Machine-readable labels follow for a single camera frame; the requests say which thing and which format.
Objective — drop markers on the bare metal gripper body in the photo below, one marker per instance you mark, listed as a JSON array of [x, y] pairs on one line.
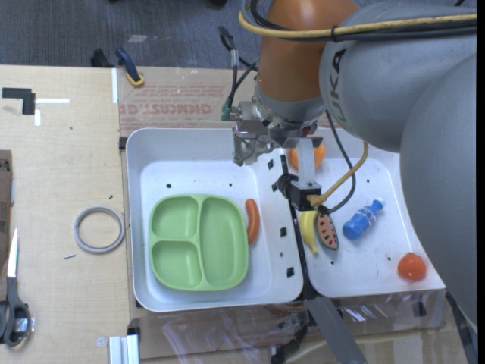
[[252, 123]]

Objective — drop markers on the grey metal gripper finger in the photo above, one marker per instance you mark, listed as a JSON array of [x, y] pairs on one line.
[[241, 152], [261, 148]]

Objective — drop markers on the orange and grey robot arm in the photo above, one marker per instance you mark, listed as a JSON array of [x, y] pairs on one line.
[[379, 89]]

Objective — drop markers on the white plastic tray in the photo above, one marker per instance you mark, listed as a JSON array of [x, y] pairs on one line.
[[212, 165], [375, 248]]

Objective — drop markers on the orange fruit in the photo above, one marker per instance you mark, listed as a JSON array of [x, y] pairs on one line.
[[320, 155]]

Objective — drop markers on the orange sausage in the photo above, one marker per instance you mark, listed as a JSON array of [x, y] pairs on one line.
[[253, 222]]

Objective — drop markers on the brown cardboard board red print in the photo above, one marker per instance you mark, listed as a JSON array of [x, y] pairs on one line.
[[178, 101]]

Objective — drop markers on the green divided plate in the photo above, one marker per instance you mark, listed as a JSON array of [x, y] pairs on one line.
[[219, 241]]

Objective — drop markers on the yellow banana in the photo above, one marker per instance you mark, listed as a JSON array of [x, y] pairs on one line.
[[307, 228]]

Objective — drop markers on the watermelon slice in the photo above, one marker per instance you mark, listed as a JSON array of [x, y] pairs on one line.
[[327, 231]]

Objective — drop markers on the thin black rod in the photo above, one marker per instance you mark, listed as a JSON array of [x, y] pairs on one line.
[[303, 256]]

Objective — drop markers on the blue bottle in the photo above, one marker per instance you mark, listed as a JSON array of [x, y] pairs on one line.
[[360, 222]]

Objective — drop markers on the red orange pepper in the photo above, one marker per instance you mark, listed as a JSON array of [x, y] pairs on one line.
[[412, 267]]

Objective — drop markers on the brown paper packet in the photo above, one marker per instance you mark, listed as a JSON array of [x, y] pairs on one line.
[[4, 211]]

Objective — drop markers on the black cylinder on white bracket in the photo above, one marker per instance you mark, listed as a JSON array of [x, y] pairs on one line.
[[301, 195]]

